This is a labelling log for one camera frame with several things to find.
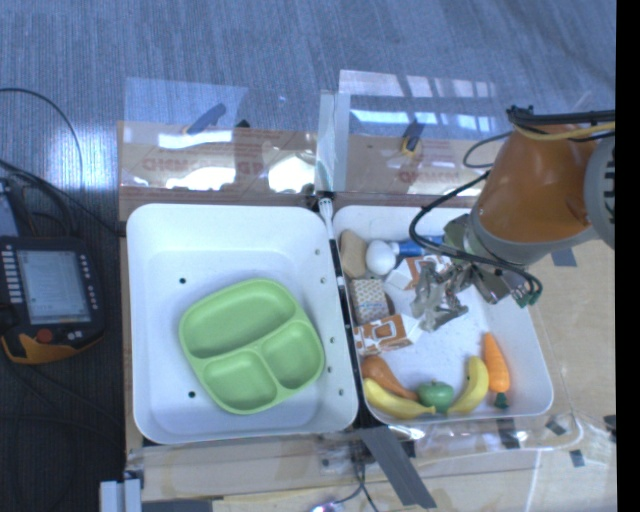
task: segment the lcd screen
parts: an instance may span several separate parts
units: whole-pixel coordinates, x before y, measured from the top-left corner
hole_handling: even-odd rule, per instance
[[[89,322],[91,315],[73,251],[17,251],[32,325]]]

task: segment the device button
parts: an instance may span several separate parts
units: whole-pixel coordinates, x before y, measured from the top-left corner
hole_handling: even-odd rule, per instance
[[[36,333],[36,340],[40,343],[51,343],[53,341],[51,329],[39,329]]]

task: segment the toy carrot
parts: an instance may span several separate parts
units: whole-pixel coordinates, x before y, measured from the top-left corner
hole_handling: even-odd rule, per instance
[[[489,371],[489,389],[497,393],[493,405],[500,409],[506,409],[509,404],[505,393],[511,387],[509,368],[498,342],[490,332],[484,334],[484,362]]]

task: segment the banana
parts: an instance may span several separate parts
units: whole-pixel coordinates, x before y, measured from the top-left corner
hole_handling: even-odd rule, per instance
[[[484,361],[478,356],[471,356],[467,366],[467,385],[447,413],[473,411],[489,391],[489,371]]]
[[[364,396],[367,401],[395,418],[411,420],[422,414],[435,414],[435,407],[425,407],[414,400],[402,398],[384,389],[371,378],[363,380]]]

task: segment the green plate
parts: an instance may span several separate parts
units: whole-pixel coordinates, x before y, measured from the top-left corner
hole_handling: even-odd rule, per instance
[[[211,398],[235,414],[263,411],[315,381],[324,350],[300,304],[280,283],[249,279],[193,304],[182,349]]]

